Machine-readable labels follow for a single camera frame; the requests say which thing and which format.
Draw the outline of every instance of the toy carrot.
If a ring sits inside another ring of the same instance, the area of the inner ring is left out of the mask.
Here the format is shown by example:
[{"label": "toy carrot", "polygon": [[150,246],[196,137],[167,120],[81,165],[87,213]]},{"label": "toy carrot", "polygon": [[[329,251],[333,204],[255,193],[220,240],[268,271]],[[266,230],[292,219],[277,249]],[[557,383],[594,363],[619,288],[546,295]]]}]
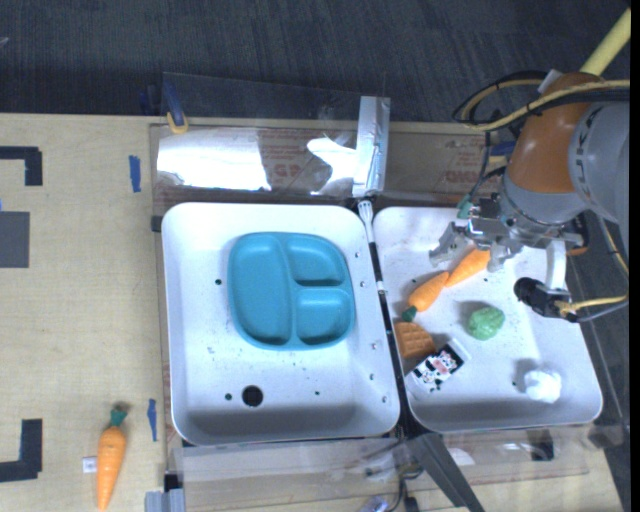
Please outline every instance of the toy carrot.
[{"label": "toy carrot", "polygon": [[429,279],[426,283],[418,286],[418,288],[409,295],[409,299],[407,300],[409,307],[402,313],[402,319],[405,322],[411,322],[418,311],[422,312],[429,309],[431,304],[433,304],[440,295],[448,279],[449,272],[442,272]]},{"label": "toy carrot", "polygon": [[127,413],[120,409],[111,411],[111,425],[100,436],[97,461],[98,509],[104,511],[109,505],[113,488],[124,458],[127,439],[120,429]]},{"label": "toy carrot", "polygon": [[450,288],[484,270],[487,268],[490,259],[490,251],[481,251],[480,249],[474,248],[469,254],[462,258],[462,261],[458,263],[458,266],[451,272],[451,276],[449,276],[445,286]]}]

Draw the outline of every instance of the sink drain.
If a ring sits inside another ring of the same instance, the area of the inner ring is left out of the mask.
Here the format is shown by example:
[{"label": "sink drain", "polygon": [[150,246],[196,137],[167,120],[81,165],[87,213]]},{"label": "sink drain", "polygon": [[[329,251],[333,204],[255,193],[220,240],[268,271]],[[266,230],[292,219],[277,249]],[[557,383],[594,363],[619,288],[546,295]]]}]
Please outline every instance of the sink drain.
[{"label": "sink drain", "polygon": [[247,386],[242,392],[242,401],[249,407],[258,407],[263,398],[262,390],[258,386]]}]

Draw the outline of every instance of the beige tabletop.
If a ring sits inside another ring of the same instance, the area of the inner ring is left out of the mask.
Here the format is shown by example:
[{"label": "beige tabletop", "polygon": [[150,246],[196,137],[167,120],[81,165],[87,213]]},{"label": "beige tabletop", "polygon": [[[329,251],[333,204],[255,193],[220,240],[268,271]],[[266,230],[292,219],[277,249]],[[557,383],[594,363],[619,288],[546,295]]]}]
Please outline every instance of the beige tabletop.
[{"label": "beige tabletop", "polygon": [[[124,403],[128,448],[109,510],[144,510],[162,489],[167,449],[158,280],[152,215],[154,117],[0,115],[0,145],[37,146],[43,186],[24,162],[0,160],[3,211],[30,212],[26,269],[0,269],[0,461],[19,455],[20,422],[43,421],[38,478],[0,483],[2,511],[90,511],[96,455],[110,408]],[[140,158],[134,193],[129,156]],[[158,440],[147,406],[157,404]],[[620,510],[602,452],[586,450],[572,476],[474,486],[487,510]],[[450,507],[439,491],[426,510]],[[273,510],[358,510],[362,498]],[[192,510],[215,509],[195,505]]]}]

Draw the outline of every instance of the blue plate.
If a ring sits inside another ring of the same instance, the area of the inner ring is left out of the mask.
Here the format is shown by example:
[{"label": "blue plate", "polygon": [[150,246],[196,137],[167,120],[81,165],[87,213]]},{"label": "blue plate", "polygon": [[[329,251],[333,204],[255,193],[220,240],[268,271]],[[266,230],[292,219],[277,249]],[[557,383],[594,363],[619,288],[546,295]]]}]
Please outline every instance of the blue plate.
[{"label": "blue plate", "polygon": [[327,347],[353,328],[355,305],[347,263],[325,238],[245,235],[231,249],[227,283],[236,329],[257,347]]}]

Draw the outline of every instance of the sink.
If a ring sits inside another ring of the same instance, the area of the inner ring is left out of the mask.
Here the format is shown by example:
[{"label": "sink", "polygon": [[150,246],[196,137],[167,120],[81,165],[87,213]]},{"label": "sink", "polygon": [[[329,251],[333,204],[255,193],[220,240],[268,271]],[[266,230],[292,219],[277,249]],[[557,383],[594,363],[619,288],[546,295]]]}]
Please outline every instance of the sink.
[{"label": "sink", "polygon": [[353,212],[183,203],[163,219],[162,246],[171,411],[186,441],[373,437],[394,428],[395,374]]}]

